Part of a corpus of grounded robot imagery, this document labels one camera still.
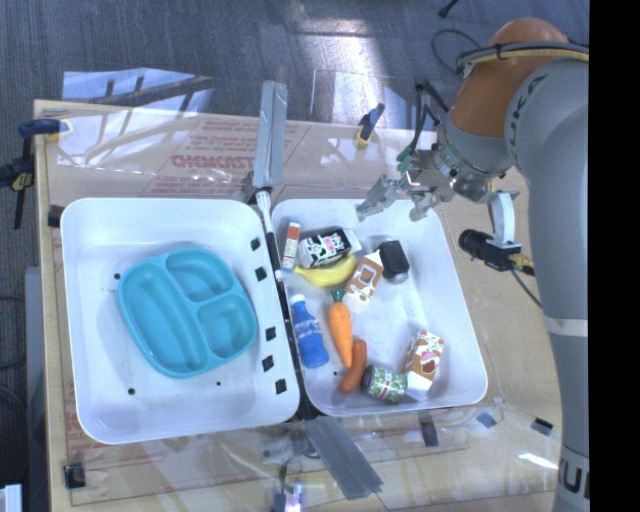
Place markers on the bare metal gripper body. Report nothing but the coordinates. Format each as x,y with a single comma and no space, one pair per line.
434,176

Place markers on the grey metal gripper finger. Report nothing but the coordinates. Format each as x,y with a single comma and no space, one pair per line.
381,196
423,205

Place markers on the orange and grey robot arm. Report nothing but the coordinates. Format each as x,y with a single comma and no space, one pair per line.
555,165

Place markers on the black can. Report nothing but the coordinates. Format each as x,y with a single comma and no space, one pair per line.
394,260

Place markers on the black and white cow carton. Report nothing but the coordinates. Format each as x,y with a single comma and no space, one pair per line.
325,247

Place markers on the brown and white carton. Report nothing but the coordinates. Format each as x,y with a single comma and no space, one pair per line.
366,280

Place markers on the yellow banana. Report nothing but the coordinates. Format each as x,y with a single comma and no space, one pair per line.
327,276

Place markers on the white plastic tray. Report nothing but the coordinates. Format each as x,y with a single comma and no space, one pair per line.
105,400
450,300

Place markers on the red and white stick packet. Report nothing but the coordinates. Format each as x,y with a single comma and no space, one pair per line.
291,246

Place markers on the orange carrot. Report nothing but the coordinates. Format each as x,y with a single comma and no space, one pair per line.
341,327

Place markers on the brown white carton pink print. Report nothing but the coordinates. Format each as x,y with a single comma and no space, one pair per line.
424,360

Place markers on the blue bottle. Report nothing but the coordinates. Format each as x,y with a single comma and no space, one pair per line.
309,335

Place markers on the brown cardboard board red print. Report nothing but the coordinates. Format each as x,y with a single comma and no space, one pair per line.
505,350

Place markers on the orange sausage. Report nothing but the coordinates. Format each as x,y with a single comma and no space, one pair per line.
355,367

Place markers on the green can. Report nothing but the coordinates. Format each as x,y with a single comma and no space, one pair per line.
387,385

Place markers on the blue divided plate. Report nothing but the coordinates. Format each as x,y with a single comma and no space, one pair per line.
165,320

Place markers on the black cylinder on white bracket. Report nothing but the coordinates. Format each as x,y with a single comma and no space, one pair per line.
487,245

